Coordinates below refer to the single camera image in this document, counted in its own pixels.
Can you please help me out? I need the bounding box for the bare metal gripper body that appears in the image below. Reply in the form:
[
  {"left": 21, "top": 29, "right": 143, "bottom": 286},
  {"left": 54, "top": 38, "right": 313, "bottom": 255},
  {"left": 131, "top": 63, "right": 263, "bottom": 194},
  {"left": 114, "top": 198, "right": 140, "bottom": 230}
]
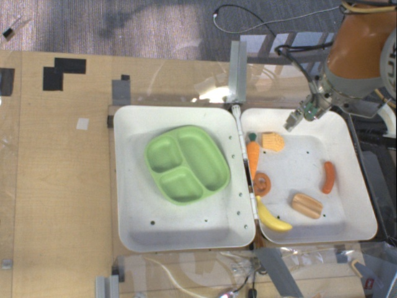
[{"left": 302, "top": 78, "right": 346, "bottom": 121}]

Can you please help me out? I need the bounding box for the yellow biscuit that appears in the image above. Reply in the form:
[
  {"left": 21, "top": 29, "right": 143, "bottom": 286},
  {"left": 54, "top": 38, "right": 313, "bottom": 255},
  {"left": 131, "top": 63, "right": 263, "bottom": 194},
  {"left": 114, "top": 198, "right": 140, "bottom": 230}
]
[{"left": 261, "top": 131, "right": 285, "bottom": 153}]

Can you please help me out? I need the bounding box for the white plastic tray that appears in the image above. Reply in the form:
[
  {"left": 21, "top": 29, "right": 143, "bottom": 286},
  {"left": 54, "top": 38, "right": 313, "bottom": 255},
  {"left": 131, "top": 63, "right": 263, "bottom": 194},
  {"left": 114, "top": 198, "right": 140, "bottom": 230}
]
[
  {"left": 113, "top": 105, "right": 257, "bottom": 253},
  {"left": 240, "top": 107, "right": 379, "bottom": 246}
]

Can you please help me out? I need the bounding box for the thin black and white rod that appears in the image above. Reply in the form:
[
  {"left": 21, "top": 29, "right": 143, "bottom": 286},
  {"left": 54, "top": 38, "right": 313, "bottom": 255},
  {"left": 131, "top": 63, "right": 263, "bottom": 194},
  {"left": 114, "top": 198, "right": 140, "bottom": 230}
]
[{"left": 231, "top": 104, "right": 260, "bottom": 222}]

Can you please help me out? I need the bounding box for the orange carrot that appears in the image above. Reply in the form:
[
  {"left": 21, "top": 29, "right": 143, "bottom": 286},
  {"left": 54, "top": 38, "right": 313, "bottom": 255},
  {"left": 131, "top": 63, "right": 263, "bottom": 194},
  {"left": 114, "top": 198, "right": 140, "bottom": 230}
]
[{"left": 246, "top": 132, "right": 261, "bottom": 183}]

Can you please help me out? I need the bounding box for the orange sausage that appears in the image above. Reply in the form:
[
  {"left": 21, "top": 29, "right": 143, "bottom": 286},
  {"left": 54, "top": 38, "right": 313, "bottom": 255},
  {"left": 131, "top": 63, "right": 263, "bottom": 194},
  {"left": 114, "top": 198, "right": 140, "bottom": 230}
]
[{"left": 321, "top": 161, "right": 337, "bottom": 195}]

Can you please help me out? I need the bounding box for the tan bread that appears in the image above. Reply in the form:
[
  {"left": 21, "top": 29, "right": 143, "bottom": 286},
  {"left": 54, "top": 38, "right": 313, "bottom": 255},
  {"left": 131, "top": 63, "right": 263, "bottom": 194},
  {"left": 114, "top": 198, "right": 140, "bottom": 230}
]
[{"left": 291, "top": 192, "right": 324, "bottom": 220}]

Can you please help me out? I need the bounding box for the green divided plate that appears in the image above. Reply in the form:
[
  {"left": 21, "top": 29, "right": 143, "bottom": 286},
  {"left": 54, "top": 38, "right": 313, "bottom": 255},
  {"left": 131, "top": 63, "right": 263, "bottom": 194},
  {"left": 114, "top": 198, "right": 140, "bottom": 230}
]
[{"left": 144, "top": 125, "right": 231, "bottom": 207}]

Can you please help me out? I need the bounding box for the yellow banana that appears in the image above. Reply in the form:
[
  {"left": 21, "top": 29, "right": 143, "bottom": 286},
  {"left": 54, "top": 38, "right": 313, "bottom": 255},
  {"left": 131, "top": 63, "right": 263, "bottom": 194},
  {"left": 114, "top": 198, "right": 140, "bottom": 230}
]
[{"left": 255, "top": 195, "right": 293, "bottom": 233}]

